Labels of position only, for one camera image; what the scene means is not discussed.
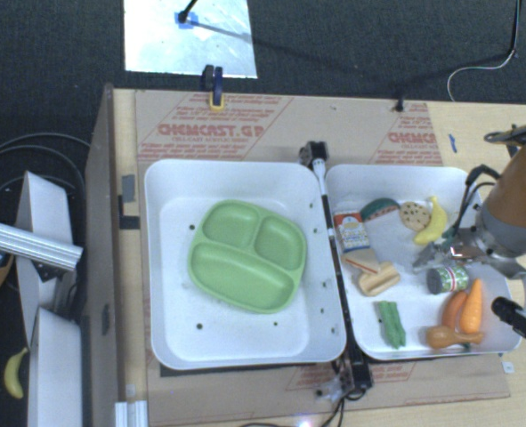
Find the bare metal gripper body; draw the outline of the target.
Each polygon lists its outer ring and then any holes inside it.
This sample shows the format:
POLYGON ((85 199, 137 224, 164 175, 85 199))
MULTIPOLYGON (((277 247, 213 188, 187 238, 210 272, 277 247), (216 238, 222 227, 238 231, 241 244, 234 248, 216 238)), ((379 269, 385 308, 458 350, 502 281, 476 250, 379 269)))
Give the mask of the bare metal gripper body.
POLYGON ((444 254, 455 262, 480 262, 509 279, 523 278, 526 268, 517 259, 526 254, 526 232, 517 227, 501 228, 494 234, 485 227, 470 227, 443 234, 444 254))

